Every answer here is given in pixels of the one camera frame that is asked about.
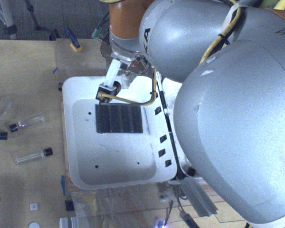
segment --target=gray floor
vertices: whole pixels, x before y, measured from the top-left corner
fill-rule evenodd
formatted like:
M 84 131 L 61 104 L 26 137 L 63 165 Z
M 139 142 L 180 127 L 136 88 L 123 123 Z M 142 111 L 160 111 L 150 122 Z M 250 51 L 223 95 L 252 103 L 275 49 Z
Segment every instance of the gray floor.
M 41 27 L 48 31 L 35 31 L 24 0 L 9 0 L 18 39 L 48 40 L 49 31 L 57 29 L 65 38 L 64 29 L 70 27 L 78 38 L 90 38 L 98 22 L 108 11 L 108 5 L 98 0 L 30 0 Z M 0 39 L 9 39 L 4 34 L 0 21 Z

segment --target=white round object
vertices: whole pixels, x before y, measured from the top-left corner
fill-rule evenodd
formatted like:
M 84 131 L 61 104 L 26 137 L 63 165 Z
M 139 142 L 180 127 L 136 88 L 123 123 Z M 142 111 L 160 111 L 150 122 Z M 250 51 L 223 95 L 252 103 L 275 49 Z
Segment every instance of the white round object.
M 28 228 L 40 228 L 40 225 L 37 222 L 29 223 Z

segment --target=white square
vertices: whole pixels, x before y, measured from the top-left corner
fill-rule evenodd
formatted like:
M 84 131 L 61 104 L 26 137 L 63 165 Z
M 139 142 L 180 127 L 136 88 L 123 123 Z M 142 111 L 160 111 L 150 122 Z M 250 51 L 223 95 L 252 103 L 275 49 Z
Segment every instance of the white square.
M 30 211 L 38 210 L 38 203 L 30 203 L 29 209 Z

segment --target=tripod leg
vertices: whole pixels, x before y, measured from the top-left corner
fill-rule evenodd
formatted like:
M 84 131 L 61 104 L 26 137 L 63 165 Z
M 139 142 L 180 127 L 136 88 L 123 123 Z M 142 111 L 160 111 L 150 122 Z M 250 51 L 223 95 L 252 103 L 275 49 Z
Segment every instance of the tripod leg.
M 30 15 L 31 15 L 33 22 L 34 22 L 35 30 L 41 30 L 41 27 L 39 26 L 37 19 L 35 17 L 35 14 L 34 14 L 33 5 L 30 4 L 29 0 L 24 0 L 24 1 L 25 1 L 26 6 L 27 6 L 27 10 L 30 11 Z
M 17 28 L 15 26 L 11 11 L 10 4 L 8 0 L 0 0 L 0 4 L 2 7 L 2 12 L 4 15 L 4 20 L 6 23 L 6 32 L 10 36 L 10 39 L 17 40 Z

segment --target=tripod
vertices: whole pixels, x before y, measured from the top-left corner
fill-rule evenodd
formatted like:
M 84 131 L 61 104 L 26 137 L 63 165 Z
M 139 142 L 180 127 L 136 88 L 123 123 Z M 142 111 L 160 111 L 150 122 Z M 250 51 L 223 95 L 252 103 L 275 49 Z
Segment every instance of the tripod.
M 35 30 L 41 30 L 41 27 L 39 26 L 37 19 L 34 14 L 34 8 L 30 4 L 29 0 L 24 0 L 27 10 L 30 12 L 31 17 L 34 22 Z M 5 33 L 10 36 L 10 39 L 17 39 L 17 27 L 14 23 L 11 10 L 10 10 L 10 4 L 8 0 L 0 0 L 0 4 L 2 7 L 2 10 L 0 10 L 0 19 L 3 22 L 3 24 L 6 26 Z

